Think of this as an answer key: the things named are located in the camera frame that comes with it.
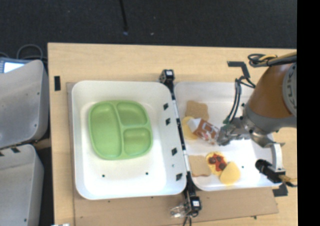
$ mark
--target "white bin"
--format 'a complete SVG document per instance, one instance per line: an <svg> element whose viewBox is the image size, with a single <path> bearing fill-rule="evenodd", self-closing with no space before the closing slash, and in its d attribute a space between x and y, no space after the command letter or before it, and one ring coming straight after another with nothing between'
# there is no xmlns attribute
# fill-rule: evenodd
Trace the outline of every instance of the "white bin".
<svg viewBox="0 0 320 226"><path fill-rule="evenodd" d="M220 128L234 103L235 84L231 82L180 82L174 89L180 118L186 113L187 101L204 103L208 107L209 122ZM240 105L246 103L253 89L242 86ZM243 107L239 106L236 117L241 116ZM271 148L262 148L251 139L233 140L226 146L212 145L207 141L185 138L187 154L206 156L210 152L221 152L228 162L235 162L240 170L240 179L232 186L224 185L216 175L193 177L194 184L203 191L221 191L243 188L279 186L256 169L256 161L263 159L272 162Z"/></svg>
<svg viewBox="0 0 320 226"><path fill-rule="evenodd" d="M184 190L187 170L175 107L166 86L157 82L87 80L74 85L71 99L74 177L80 195L100 200L174 195ZM110 100L135 101L145 108L153 135L147 154L120 160L106 160L96 154L89 136L88 112L95 103Z"/></svg>
<svg viewBox="0 0 320 226"><path fill-rule="evenodd" d="M0 226L38 226L44 167L30 144L1 150Z"/></svg>

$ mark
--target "green plate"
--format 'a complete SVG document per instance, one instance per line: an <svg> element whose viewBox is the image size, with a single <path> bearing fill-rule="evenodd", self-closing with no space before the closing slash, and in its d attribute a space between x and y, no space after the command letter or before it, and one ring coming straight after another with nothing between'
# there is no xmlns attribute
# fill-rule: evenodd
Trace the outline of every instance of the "green plate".
<svg viewBox="0 0 320 226"><path fill-rule="evenodd" d="M135 101L96 103L89 110L88 125L93 149L106 160L140 157L153 145L148 113Z"/></svg>

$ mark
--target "black cable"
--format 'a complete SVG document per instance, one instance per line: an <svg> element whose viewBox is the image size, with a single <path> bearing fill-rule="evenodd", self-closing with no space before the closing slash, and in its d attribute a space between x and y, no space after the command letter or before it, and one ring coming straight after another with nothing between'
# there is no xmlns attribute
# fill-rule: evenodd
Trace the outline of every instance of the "black cable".
<svg viewBox="0 0 320 226"><path fill-rule="evenodd" d="M240 81L241 84L243 84L244 86L247 86L249 88L255 88L254 86L252 86L251 84L247 84L247 83L244 83L242 81Z"/></svg>
<svg viewBox="0 0 320 226"><path fill-rule="evenodd" d="M293 184L292 182L289 182L289 181L286 181L285 184L289 187L292 187L292 188L297 188L298 187L298 184Z"/></svg>
<svg viewBox="0 0 320 226"><path fill-rule="evenodd" d="M271 66L276 66L276 65L284 65L284 64L291 64L295 63L297 61L297 53L291 53L287 54L283 57L278 57L275 55L275 57L266 57L265 59L260 59L262 57L265 57L266 54L261 54L261 53L253 53L248 55L249 59L249 64L252 67L271 67Z"/></svg>
<svg viewBox="0 0 320 226"><path fill-rule="evenodd" d="M23 50L23 49L25 49L25 48L36 48L39 52L40 52L40 55L31 55L31 56L26 56L26 57L24 57L23 59L30 59L30 58L37 58L37 59L39 59L39 60L43 60L43 58L44 58L44 53L43 53L43 51L42 51L42 49L38 46L38 45L36 45L36 44L25 44L25 45L23 45L23 46L21 46L20 48L19 48L19 50L18 50L18 52L16 53L16 58L17 59L20 59L20 53L21 53L21 51Z"/></svg>
<svg viewBox="0 0 320 226"><path fill-rule="evenodd" d="M230 119L230 123L232 123L232 121L234 120L236 114L237 114L237 111L238 111L238 108L239 108L239 104L240 104L240 96L241 96L241 85L240 85L240 81L237 79L236 80L236 83L237 83L237 87L236 87L236 93L237 93L237 97L236 97L236 105L235 105L235 110L234 110L234 113L233 113L233 116L232 118Z"/></svg>
<svg viewBox="0 0 320 226"><path fill-rule="evenodd" d="M186 223L187 223L188 218L189 218L189 226L191 226L192 220L191 220L191 216L190 216L190 215L185 216L185 219L184 219L184 222L183 222L183 225L182 225L182 226L186 226Z"/></svg>
<svg viewBox="0 0 320 226"><path fill-rule="evenodd" d="M7 57L7 58L9 58L9 55L7 55L7 54L4 53L4 52L0 52L0 57Z"/></svg>
<svg viewBox="0 0 320 226"><path fill-rule="evenodd" d="M226 119L228 120L228 123L230 122L229 119L230 119L232 113L234 112L235 106L236 106L236 104L237 104L237 97L238 97L238 88L235 87L235 94L234 94L233 105L232 105L232 108L231 108L231 111L230 111L229 115L226 117Z"/></svg>
<svg viewBox="0 0 320 226"><path fill-rule="evenodd" d="M119 0L120 3L120 8L121 8L121 14L122 14L122 19L123 19L123 34L128 35L128 21L127 21L127 16L126 16L126 11L125 11L125 5L123 0Z"/></svg>
<svg viewBox="0 0 320 226"><path fill-rule="evenodd" d="M194 218L194 217L197 217L198 214L199 214L199 211L194 211L194 212L191 214L191 216Z"/></svg>
<svg viewBox="0 0 320 226"><path fill-rule="evenodd" d="M252 88L256 88L256 85L248 77L246 78L246 81L252 85Z"/></svg>

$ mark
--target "dark floor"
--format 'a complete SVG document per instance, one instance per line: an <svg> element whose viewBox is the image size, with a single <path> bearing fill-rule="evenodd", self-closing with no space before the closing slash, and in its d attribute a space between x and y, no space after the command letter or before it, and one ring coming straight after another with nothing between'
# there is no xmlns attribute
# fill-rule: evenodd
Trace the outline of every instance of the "dark floor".
<svg viewBox="0 0 320 226"><path fill-rule="evenodd" d="M35 44L46 56L48 42L295 49L297 6L298 0L0 0L0 52L14 58ZM51 151L39 155L46 170L40 225L48 226Z"/></svg>

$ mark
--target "yellow cheese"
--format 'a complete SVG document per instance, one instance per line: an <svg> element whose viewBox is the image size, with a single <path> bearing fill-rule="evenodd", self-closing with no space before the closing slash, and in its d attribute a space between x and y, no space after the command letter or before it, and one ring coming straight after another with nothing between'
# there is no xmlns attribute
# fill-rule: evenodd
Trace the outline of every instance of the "yellow cheese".
<svg viewBox="0 0 320 226"><path fill-rule="evenodd" d="M236 163L230 162L220 175L220 181L225 185L233 185L241 176L240 170Z"/></svg>
<svg viewBox="0 0 320 226"><path fill-rule="evenodd" d="M193 119L193 117L192 116L186 116L181 121L183 136L186 139L196 140L196 139L198 139L198 137L191 132L190 127L187 125L187 122L190 119Z"/></svg>

